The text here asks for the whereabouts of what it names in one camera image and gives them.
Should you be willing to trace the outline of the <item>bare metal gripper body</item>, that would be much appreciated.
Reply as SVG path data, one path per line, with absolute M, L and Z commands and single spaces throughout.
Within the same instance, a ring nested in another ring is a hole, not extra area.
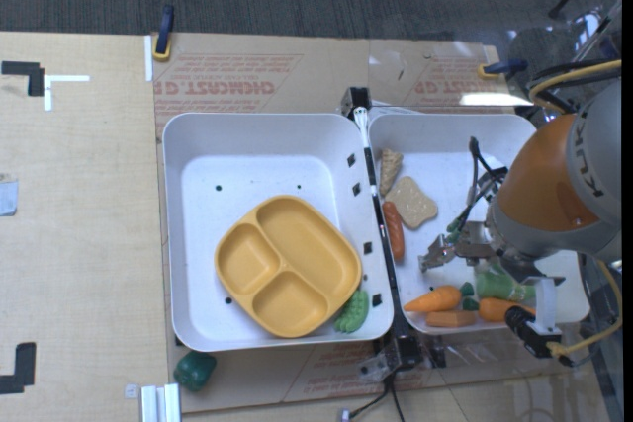
M 467 221 L 454 244 L 455 254 L 467 261 L 491 259 L 497 256 L 493 240 L 482 221 Z

